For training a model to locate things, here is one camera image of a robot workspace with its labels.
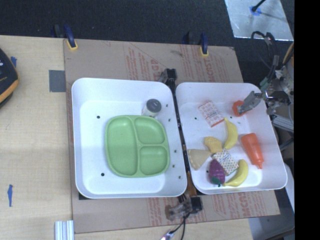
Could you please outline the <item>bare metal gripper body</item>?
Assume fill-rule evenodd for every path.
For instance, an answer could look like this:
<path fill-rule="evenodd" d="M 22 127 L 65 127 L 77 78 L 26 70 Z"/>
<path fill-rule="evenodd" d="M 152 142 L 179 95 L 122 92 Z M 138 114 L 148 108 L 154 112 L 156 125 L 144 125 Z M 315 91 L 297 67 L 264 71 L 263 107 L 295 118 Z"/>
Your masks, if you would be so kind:
<path fill-rule="evenodd" d="M 272 78 L 260 83 L 260 90 L 268 102 L 291 105 L 294 103 L 294 68 L 291 64 L 275 70 Z"/>

